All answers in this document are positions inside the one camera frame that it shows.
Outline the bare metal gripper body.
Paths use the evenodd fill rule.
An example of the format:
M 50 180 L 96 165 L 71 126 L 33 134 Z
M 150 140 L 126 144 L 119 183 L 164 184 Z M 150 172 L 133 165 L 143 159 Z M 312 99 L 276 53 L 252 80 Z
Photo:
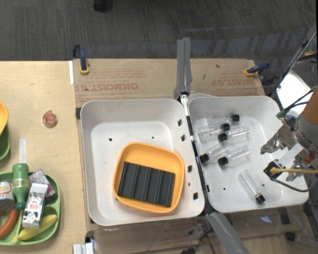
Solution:
M 286 116 L 277 133 L 277 140 L 287 152 L 277 161 L 282 168 L 318 170 L 318 126 L 304 115 L 298 118 Z

